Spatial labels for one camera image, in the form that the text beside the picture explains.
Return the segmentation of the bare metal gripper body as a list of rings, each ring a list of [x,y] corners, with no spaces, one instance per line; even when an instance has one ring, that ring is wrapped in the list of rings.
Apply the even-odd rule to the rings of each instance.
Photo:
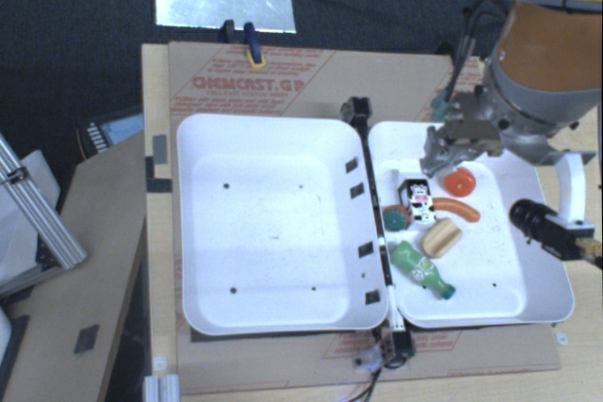
[[[482,154],[498,157],[508,151],[533,166],[552,166],[562,157],[548,139],[559,128],[531,117],[509,102],[495,87],[479,86],[462,92],[449,105],[442,139],[472,149],[472,160]]]

